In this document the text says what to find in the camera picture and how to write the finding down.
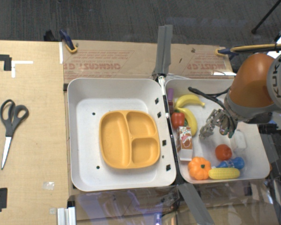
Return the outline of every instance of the wooden surface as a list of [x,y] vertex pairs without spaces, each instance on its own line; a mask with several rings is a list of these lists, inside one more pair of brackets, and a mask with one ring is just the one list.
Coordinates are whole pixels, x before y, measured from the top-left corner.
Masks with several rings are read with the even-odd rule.
[[[7,208],[0,212],[1,224],[50,225],[56,215],[50,209],[67,207],[67,139],[63,66],[55,42],[0,41],[0,54],[13,60],[31,60],[16,65],[16,76],[3,70],[0,61],[0,106],[12,99],[23,104],[29,117],[12,139],[1,170],[5,127],[0,121],[0,188],[7,188]],[[54,182],[53,190],[43,188]]]

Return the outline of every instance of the yellow corn cob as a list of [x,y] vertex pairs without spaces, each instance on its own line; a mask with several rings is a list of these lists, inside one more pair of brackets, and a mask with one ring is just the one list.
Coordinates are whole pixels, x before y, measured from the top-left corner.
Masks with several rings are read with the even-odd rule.
[[240,171],[233,167],[220,167],[212,168],[209,170],[208,175],[211,179],[233,179],[238,178]]

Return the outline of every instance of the tomato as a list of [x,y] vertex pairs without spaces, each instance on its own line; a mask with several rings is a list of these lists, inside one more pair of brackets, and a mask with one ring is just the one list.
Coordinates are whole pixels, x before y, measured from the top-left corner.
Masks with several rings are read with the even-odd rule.
[[171,124],[174,129],[177,129],[179,126],[184,126],[185,115],[183,112],[173,112],[170,117]]
[[220,144],[215,148],[215,155],[218,160],[225,161],[232,157],[232,150],[226,144]]

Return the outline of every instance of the black scissors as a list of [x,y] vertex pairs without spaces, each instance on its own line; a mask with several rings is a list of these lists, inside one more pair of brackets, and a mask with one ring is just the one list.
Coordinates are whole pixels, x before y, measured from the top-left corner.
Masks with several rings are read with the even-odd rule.
[[[4,111],[4,108],[7,103],[11,103],[11,104],[10,104],[10,107],[8,110],[8,118],[4,119],[3,111]],[[21,111],[24,111],[24,115],[22,117],[19,117],[18,115]],[[14,135],[14,132],[15,132],[16,128],[20,125],[20,123],[23,122],[28,117],[28,115],[29,115],[29,111],[28,111],[27,107],[25,107],[24,105],[16,106],[14,101],[11,99],[6,100],[1,105],[0,117],[6,128],[6,133],[5,133],[6,140],[5,140],[5,145],[4,145],[1,169],[3,169],[4,164],[6,162],[7,154],[9,151],[9,146],[11,143],[11,139]]]

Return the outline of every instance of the orange plate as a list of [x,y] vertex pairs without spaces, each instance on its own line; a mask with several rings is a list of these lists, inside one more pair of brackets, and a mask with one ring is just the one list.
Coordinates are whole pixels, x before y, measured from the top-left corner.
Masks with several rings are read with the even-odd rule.
[[151,166],[159,159],[157,127],[145,112],[106,113],[100,120],[99,136],[101,154],[111,167],[141,168]]

